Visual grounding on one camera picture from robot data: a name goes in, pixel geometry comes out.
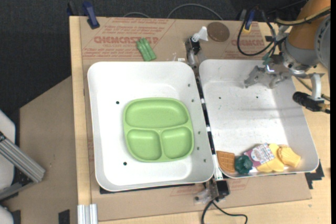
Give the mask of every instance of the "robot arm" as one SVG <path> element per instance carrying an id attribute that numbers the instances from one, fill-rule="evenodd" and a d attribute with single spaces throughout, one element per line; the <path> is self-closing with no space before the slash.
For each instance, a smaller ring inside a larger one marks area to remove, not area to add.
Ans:
<path id="1" fill-rule="evenodd" d="M 275 41 L 279 41 L 279 54 L 266 54 L 264 67 L 255 67 L 245 80 L 245 86 L 267 80 L 270 88 L 290 76 L 310 79 L 312 95 L 297 92 L 293 99 L 311 111 L 330 113 L 321 98 L 320 77 L 324 74 L 307 74 L 319 62 L 328 69 L 330 83 L 330 31 L 331 0 L 309 0 L 302 8 L 297 20 L 276 20 L 280 25 Z M 285 31 L 292 27 L 289 34 Z"/>

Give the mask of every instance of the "green divided plate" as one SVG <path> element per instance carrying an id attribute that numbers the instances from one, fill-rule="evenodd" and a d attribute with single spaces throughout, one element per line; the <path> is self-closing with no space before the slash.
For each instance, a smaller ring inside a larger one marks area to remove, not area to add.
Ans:
<path id="1" fill-rule="evenodd" d="M 126 144 L 143 162 L 183 159 L 194 149 L 194 132 L 186 106 L 173 98 L 129 102 L 123 113 Z"/>

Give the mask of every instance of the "white object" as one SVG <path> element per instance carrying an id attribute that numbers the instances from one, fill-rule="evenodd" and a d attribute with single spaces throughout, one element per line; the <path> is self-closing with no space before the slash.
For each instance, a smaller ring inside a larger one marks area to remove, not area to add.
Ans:
<path id="1" fill-rule="evenodd" d="M 96 179 L 108 191 L 201 183 L 214 173 L 203 109 L 192 69 L 182 62 L 97 62 L 88 71 Z M 147 163 L 132 157 L 123 132 L 128 102 L 166 97 L 183 102 L 194 150 L 181 160 Z"/>
<path id="2" fill-rule="evenodd" d="M 15 124 L 0 110 L 0 131 L 15 143 Z M 9 187 L 14 178 L 14 165 L 0 154 L 0 190 Z"/>
<path id="3" fill-rule="evenodd" d="M 191 40 L 193 42 L 198 42 L 199 40 L 205 40 L 208 41 L 208 30 L 205 26 L 203 26 L 198 33 L 195 33 Z"/>
<path id="4" fill-rule="evenodd" d="M 14 224 L 12 214 L 0 205 L 0 222 L 1 224 Z"/>
<path id="5" fill-rule="evenodd" d="M 261 83 L 245 88 L 254 66 L 262 66 L 262 61 L 205 60 L 199 67 L 215 149 L 240 156 L 265 142 L 285 144 L 301 161 L 283 172 L 223 173 L 238 178 L 315 170 L 319 158 L 302 107 L 292 100 L 293 81 L 285 80 L 274 89 Z"/>
<path id="6" fill-rule="evenodd" d="M 77 206 L 78 224 L 98 224 L 97 204 Z"/>
<path id="7" fill-rule="evenodd" d="M 321 92 L 322 92 L 322 84 L 321 84 L 321 76 L 319 74 L 313 74 L 310 78 L 312 84 L 312 93 L 311 99 L 315 101 L 322 100 Z"/>

